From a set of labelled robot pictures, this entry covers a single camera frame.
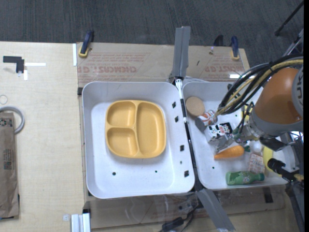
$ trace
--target brown paper bag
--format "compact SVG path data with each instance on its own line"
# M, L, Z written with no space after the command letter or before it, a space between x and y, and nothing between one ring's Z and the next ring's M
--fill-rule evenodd
M19 214L14 114L0 113L0 218Z

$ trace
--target brown round object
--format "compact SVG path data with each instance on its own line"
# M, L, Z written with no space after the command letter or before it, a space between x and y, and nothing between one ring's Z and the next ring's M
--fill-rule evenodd
M195 96L189 97L185 102L185 106L187 112L195 117L200 116L205 112L205 106L203 101Z

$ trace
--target red and white can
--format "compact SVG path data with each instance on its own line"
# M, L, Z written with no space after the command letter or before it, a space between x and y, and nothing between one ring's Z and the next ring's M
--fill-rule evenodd
M207 126L217 123L218 118L213 110L208 110L204 114L195 118L195 125L200 131L204 131Z

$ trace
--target gray carpet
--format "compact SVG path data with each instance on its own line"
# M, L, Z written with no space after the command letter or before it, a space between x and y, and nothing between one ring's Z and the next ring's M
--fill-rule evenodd
M171 44L191 26L190 45L224 45L237 36L251 66L279 58L304 26L302 0L0 0L0 41Z

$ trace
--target gray ring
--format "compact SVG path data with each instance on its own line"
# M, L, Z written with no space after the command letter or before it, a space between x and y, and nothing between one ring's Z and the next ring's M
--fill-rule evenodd
M24 117L23 113L15 106L3 106L3 107L0 107L0 113L4 112L4 111L16 112L21 117L21 123L14 131L15 134L18 134L22 130L22 128L24 127L24 124L25 124L25 117Z
M0 95L0 99L1 97L4 96L6 98L6 101L4 103L0 102L1 105L5 105L8 102L8 97L6 95Z

